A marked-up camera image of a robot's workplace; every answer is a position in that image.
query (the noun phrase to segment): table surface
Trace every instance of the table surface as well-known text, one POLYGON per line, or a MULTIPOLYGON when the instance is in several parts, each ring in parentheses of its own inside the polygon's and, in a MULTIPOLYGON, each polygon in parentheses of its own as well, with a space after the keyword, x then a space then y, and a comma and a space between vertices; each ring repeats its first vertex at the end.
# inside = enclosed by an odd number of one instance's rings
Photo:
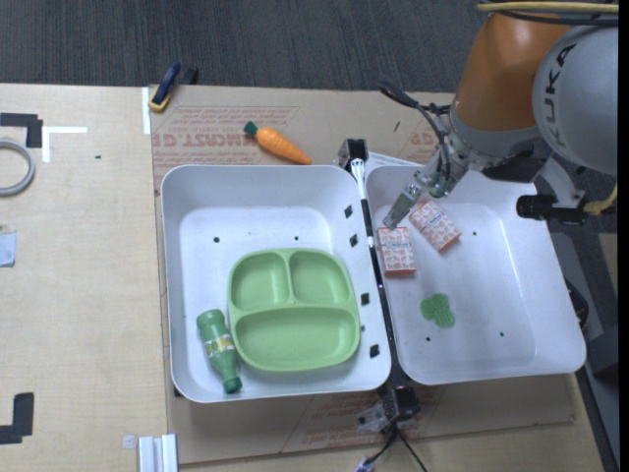
MULTIPOLYGON (((383 101, 382 110, 391 107, 383 101)), ((33 183, 0 198, 0 224, 18 233, 16 263, 0 268, 0 426, 13 398, 34 393, 32 436, 0 445, 7 471, 132 471, 124 436, 168 432, 159 307, 151 139, 141 88, 5 85, 0 111, 48 127, 33 183), (86 133, 63 133, 86 128, 86 133)), ((0 128, 0 138, 18 138, 0 128)), ((0 187, 26 170, 0 151, 0 187)), ((565 425, 413 441, 427 470, 597 471, 597 446, 576 379, 565 425)), ((212 471, 349 471, 380 445, 187 466, 212 471)), ((378 471, 420 470, 401 442, 378 471)))

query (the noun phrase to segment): bottle label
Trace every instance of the bottle label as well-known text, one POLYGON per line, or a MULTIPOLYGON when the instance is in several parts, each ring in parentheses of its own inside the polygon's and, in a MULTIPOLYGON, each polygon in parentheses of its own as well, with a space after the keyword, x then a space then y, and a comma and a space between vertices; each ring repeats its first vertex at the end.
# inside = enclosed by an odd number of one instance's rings
POLYGON ((219 335, 215 339, 211 339, 205 342, 205 351, 207 356, 212 358, 214 355, 218 355, 223 351, 236 349, 232 338, 229 334, 219 335))

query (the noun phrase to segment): green clover-shaped object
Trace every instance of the green clover-shaped object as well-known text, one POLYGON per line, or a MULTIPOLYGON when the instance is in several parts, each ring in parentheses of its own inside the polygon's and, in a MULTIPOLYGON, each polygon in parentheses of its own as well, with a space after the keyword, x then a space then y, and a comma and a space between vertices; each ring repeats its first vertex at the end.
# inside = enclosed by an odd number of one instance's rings
POLYGON ((437 326, 454 325, 454 315, 450 311, 448 297, 445 294, 432 294, 420 303, 422 315, 426 320, 434 320, 437 326))

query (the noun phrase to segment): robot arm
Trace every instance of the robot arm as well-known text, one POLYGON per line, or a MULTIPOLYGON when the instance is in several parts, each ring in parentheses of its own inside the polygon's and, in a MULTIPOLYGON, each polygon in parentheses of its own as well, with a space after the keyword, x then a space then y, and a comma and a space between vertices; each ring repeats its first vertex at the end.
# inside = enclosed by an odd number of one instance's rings
MULTIPOLYGON (((418 108, 391 85, 379 87, 418 108)), ((573 163, 615 175, 617 87, 617 27, 570 28, 490 15, 470 50, 447 121, 432 111, 437 152, 398 196, 384 224, 395 228, 421 194, 447 195, 469 169, 499 180, 543 177, 556 197, 523 197, 518 212, 583 223, 585 195, 552 156, 533 158, 533 148, 545 141, 573 163)))

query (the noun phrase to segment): green bottle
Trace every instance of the green bottle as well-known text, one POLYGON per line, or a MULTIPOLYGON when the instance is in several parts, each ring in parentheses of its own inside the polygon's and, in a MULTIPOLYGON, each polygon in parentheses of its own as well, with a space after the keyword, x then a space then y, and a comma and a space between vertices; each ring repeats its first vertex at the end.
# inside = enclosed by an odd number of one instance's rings
POLYGON ((225 326, 225 316, 220 310, 206 311, 197 317, 197 327, 209 363, 223 379, 225 391, 238 391, 243 383, 236 375, 236 348, 225 326))

